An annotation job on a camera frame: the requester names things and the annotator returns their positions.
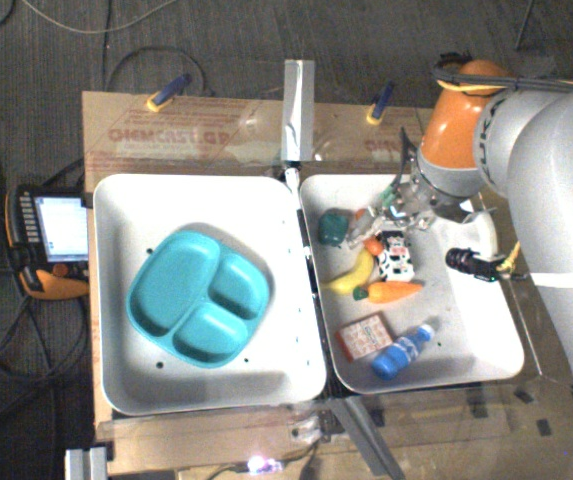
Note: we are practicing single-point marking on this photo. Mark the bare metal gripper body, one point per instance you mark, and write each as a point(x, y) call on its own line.
point(408, 200)

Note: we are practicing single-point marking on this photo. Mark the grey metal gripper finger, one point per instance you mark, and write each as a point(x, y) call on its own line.
point(363, 227)
point(420, 223)

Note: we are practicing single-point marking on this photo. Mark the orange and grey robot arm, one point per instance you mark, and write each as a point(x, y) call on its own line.
point(536, 168)

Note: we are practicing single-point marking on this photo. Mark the small orange toy piece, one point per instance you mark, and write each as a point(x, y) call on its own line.
point(374, 246)

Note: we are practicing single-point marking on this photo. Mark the dark green toy pepper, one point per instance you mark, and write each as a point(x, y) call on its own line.
point(332, 228)

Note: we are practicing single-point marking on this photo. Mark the white carton with black patches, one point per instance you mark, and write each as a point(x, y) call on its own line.
point(397, 263)

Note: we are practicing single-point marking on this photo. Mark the yellow banana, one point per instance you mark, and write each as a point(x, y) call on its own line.
point(353, 278)

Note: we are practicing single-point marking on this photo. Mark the orange carrot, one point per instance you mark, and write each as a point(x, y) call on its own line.
point(393, 291)

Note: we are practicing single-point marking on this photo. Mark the orange patterned packet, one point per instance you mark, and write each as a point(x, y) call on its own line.
point(364, 337)

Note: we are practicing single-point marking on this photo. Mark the blue plastic bottle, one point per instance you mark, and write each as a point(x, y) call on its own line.
point(396, 355)

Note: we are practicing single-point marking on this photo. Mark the white plastic tray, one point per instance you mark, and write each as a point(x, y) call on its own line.
point(466, 348)
point(131, 378)

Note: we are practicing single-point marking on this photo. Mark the blue divided plate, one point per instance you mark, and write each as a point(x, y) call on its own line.
point(181, 288)

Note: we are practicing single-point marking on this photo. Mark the brown cardboard board, red print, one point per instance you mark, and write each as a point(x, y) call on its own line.
point(176, 133)

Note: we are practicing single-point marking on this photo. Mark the black cylinder on white bracket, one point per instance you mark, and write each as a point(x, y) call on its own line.
point(473, 263)

